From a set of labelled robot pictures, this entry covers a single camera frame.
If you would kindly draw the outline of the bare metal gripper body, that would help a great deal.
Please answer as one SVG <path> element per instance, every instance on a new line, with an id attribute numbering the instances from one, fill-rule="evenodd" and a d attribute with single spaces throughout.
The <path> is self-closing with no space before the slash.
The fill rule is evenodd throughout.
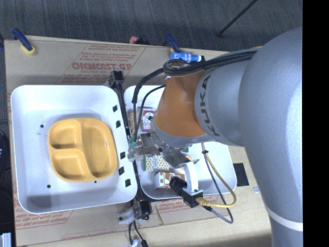
<path id="1" fill-rule="evenodd" d="M 135 152 L 138 155 L 160 154 L 162 158 L 172 167 L 180 168 L 192 162 L 196 164 L 199 159 L 193 159 L 183 152 L 183 148 L 173 148 L 162 142 L 155 133 L 143 133 L 137 138 Z"/>

